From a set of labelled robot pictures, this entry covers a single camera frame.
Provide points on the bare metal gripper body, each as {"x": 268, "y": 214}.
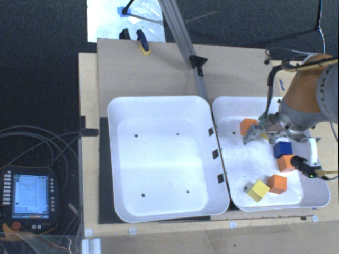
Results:
{"x": 278, "y": 127}

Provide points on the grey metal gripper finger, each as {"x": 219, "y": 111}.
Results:
{"x": 272, "y": 139}
{"x": 251, "y": 135}

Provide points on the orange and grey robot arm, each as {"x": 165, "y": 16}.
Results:
{"x": 302, "y": 94}

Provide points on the orange cube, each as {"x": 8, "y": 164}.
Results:
{"x": 246, "y": 126}
{"x": 284, "y": 164}
{"x": 277, "y": 184}

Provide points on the blue cube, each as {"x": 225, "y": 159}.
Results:
{"x": 283, "y": 149}

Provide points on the white plastic tray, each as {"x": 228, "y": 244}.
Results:
{"x": 254, "y": 163}
{"x": 161, "y": 163}

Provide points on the yellow cube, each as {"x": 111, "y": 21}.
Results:
{"x": 258, "y": 190}

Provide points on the brown cardboard board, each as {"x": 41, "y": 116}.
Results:
{"x": 159, "y": 73}

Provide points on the black cylinder on white bracket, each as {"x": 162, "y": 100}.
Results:
{"x": 304, "y": 165}

